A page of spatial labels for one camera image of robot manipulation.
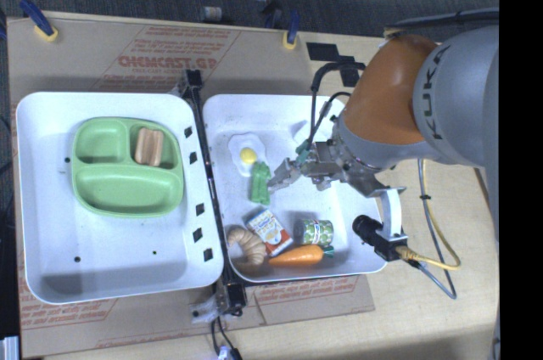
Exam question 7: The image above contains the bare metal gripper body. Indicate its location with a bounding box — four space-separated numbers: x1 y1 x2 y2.
295 140 383 198

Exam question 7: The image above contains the white and orange small carton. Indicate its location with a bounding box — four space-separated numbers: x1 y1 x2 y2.
244 208 294 259

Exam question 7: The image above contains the tan toy croissant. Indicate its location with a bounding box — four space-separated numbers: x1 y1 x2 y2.
226 224 269 267

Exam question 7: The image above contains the black cylinder on white bracket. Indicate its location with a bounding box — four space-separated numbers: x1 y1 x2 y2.
351 186 410 263

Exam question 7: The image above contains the green peas can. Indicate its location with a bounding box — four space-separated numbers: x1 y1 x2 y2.
293 218 335 247

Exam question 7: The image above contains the orange carrot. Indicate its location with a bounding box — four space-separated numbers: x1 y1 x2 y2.
267 244 336 269

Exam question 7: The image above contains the green divided plate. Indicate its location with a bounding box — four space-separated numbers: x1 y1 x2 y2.
70 116 188 219

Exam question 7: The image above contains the green toy asparagus bunch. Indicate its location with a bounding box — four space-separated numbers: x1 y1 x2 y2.
249 160 273 207

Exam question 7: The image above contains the white plastic tray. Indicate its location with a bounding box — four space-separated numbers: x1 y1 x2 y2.
15 90 226 306
201 93 389 284

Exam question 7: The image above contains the brown cardboard board red print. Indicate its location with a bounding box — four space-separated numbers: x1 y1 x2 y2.
6 9 377 359

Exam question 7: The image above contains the toy hot dog in bun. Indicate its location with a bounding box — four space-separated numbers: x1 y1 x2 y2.
133 127 165 168

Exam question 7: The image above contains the small grey can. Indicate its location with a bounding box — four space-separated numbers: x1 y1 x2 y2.
199 5 223 22

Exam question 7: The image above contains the thin black and white rod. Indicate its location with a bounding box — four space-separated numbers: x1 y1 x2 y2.
188 88 233 295

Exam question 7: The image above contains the white and yellow fried egg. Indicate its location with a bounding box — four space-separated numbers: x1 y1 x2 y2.
227 132 269 178

